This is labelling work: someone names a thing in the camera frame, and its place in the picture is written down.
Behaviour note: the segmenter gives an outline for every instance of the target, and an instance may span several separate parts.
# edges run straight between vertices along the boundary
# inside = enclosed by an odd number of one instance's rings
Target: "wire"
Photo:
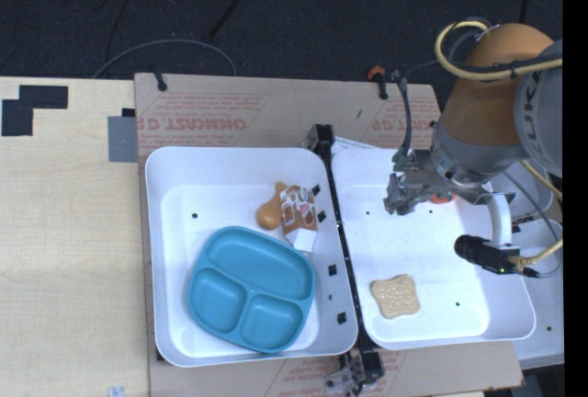
[[[123,0],[122,7],[120,8],[117,19],[115,20],[114,25],[112,26],[112,30],[110,31],[110,35],[108,36],[107,49],[106,49],[106,60],[107,61],[110,59],[110,49],[112,48],[112,41],[114,40],[115,33],[119,29],[119,23],[125,14],[128,3],[129,3],[129,0]]]
[[[159,44],[172,44],[172,43],[195,44],[198,46],[203,46],[205,48],[212,49],[213,51],[219,53],[222,57],[224,57],[225,60],[229,63],[229,65],[232,68],[233,76],[237,75],[237,69],[236,69],[235,64],[233,63],[232,59],[226,53],[221,51],[219,48],[216,48],[214,46],[211,46],[210,44],[207,44],[207,43],[199,41],[199,40],[172,39],[172,40],[154,40],[154,41],[144,42],[143,44],[139,44],[138,46],[127,49],[126,51],[121,52],[119,55],[113,57],[108,62],[106,62],[102,67],[100,67],[96,71],[96,73],[94,75],[92,75],[91,78],[98,78],[98,76],[100,76],[110,65],[112,65],[114,62],[119,61],[120,59],[122,59],[123,57],[125,57],[126,55],[128,55],[132,52],[138,51],[140,49],[145,49],[145,48],[148,48],[151,46],[157,46]]]
[[[552,253],[554,253],[556,250],[558,250],[561,245],[562,245],[562,239],[563,237],[561,237],[561,239],[558,237],[558,235],[556,234],[555,230],[553,229],[553,226],[551,225],[551,223],[549,222],[548,217],[545,215],[545,212],[543,212],[543,210],[538,206],[537,202],[533,199],[533,197],[528,193],[528,191],[525,189],[525,187],[523,187],[518,181],[516,181],[511,175],[509,175],[506,171],[504,172],[504,175],[513,182],[513,184],[518,187],[521,192],[525,195],[525,197],[531,202],[531,204],[533,204],[533,206],[535,207],[535,209],[537,210],[538,214],[541,216],[541,219],[543,219],[543,221],[546,223],[546,225],[548,226],[549,230],[551,231],[551,234],[553,235],[556,243],[554,243],[552,246],[550,246],[548,249],[544,250],[543,252],[541,252],[539,255],[536,255],[535,257],[530,257],[531,260],[529,260],[528,257],[524,257],[524,256],[512,256],[511,258],[509,258],[509,261],[512,259],[514,261],[512,261],[512,263],[514,263],[515,265],[517,265],[520,269],[528,266],[528,265],[533,265],[535,264],[537,261],[539,261],[542,258],[545,258],[548,255],[551,255]],[[547,273],[538,273],[535,272],[535,278],[548,278],[551,277],[553,275],[555,275],[558,270],[561,267],[561,255],[560,255],[560,261],[558,262],[558,265],[553,268],[551,271],[547,272]]]
[[[526,170],[528,170],[537,180],[539,180],[541,183],[543,183],[547,188],[551,189],[554,193],[556,193],[556,195],[558,195],[559,200],[563,201],[563,196],[561,194],[561,192],[556,189],[553,185],[551,185],[543,176],[541,176],[541,174],[535,169],[533,168],[529,162],[522,160],[520,161],[520,164],[526,168]],[[556,252],[557,250],[559,250],[562,246],[563,246],[563,236],[561,236],[558,239],[557,234],[555,234],[555,232],[553,231],[553,229],[551,228],[551,225],[549,224],[549,222],[547,221],[547,218],[545,217],[545,214],[542,212],[541,209],[538,208],[537,204],[535,203],[535,201],[532,199],[532,197],[530,197],[528,195],[528,193],[526,193],[525,189],[523,187],[521,187],[520,184],[518,184],[511,176],[509,176],[506,172],[504,172],[504,174],[519,188],[523,191],[523,193],[526,195],[526,197],[533,203],[533,205],[535,206],[535,208],[539,211],[539,213],[542,215],[543,219],[548,223],[548,227],[551,230],[551,233],[553,233],[553,235],[556,238],[556,243],[554,243],[552,246],[546,248],[545,250],[543,250],[541,253],[537,254],[537,255],[533,255],[533,256],[520,256],[520,255],[515,255],[515,256],[510,256],[508,258],[508,261],[513,263],[518,269],[523,269],[529,265],[534,265],[536,262],[542,260],[543,258],[546,258],[547,256],[553,254],[554,252]],[[533,276],[535,278],[545,278],[546,276],[551,276],[550,273],[537,273],[536,271],[533,271]]]
[[[429,61],[412,65],[406,71],[400,71],[396,69],[391,73],[392,82],[398,82],[398,88],[402,96],[402,103],[404,104],[404,114],[406,115],[406,130],[404,132],[404,140],[402,141],[399,150],[392,156],[392,162],[394,162],[394,171],[396,172],[402,171],[404,165],[406,164],[408,152],[411,150],[413,137],[413,117],[411,115],[411,106],[408,101],[408,76],[414,72],[438,64],[438,61]]]
[[[482,33],[479,35],[478,39],[480,39],[485,33],[491,32],[494,28],[489,28],[486,23],[479,19],[473,19],[452,23],[437,35],[435,40],[435,57],[444,69],[458,77],[480,81],[502,80],[523,74],[531,74],[533,72],[553,69],[563,65],[561,53],[549,56],[538,56],[535,59],[520,62],[496,63],[492,67],[458,65],[455,62],[451,62],[444,55],[442,47],[443,42],[450,31],[464,27],[480,29]]]
[[[541,176],[541,174],[535,169],[533,168],[529,162],[527,162],[526,160],[521,160],[521,165],[526,168],[526,170],[533,175],[538,181],[540,181],[543,185],[545,185],[548,189],[550,189],[557,197],[558,199],[563,202],[563,194],[561,193],[561,191],[559,191],[556,187],[554,187],[551,183],[548,182],[548,180],[546,180],[543,176]]]

